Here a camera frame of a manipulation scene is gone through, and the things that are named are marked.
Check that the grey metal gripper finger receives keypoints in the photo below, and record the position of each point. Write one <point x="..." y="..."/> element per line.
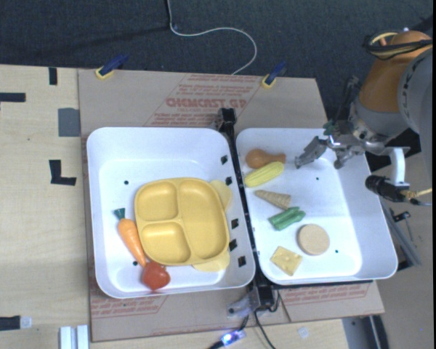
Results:
<point x="310" y="153"/>
<point x="343" y="158"/>

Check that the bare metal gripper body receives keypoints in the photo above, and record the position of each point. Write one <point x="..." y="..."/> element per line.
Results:
<point x="352" y="140"/>

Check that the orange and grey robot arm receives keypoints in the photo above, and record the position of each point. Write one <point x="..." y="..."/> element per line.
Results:
<point x="385" y="82"/>

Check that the white plastic tray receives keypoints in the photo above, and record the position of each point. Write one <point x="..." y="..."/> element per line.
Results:
<point x="149" y="151"/>
<point x="334" y="195"/>

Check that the yellow corn cob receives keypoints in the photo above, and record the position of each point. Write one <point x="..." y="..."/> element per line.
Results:
<point x="264" y="174"/>

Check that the orange chicken drumstick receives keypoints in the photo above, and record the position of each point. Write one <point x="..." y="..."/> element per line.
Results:
<point x="259" y="157"/>

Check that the beige ice cream cone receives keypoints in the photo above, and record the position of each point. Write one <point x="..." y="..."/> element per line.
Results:
<point x="276" y="197"/>

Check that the green bean pods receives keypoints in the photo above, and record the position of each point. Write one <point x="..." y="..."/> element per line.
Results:
<point x="287" y="217"/>

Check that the thin black rod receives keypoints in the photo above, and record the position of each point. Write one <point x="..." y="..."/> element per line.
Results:
<point x="241" y="184"/>

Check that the tan round biscuit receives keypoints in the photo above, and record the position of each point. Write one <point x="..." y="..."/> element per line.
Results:
<point x="313" y="239"/>

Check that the yellow cheese wedge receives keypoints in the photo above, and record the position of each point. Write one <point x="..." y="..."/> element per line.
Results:
<point x="286" y="260"/>

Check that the yellow divided plate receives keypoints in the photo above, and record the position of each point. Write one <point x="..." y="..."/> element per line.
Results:
<point x="196" y="213"/>

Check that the brown cardboard board red print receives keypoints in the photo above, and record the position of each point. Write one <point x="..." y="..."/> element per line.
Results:
<point x="131" y="96"/>

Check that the orange carrot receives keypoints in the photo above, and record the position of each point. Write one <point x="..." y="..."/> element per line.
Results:
<point x="131" y="236"/>

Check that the black cylinder on white bracket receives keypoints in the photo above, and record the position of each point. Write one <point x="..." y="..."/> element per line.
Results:
<point x="385" y="187"/>

